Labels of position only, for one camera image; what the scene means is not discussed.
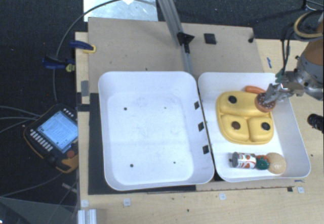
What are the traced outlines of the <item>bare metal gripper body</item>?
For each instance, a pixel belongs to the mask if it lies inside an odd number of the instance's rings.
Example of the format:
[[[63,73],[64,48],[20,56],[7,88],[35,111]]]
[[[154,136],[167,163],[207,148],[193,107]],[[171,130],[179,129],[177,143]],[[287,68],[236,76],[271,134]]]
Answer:
[[[301,73],[300,70],[286,71],[279,84],[279,91],[285,97],[301,97],[307,94],[318,101],[323,100],[323,85],[316,82],[308,73]]]

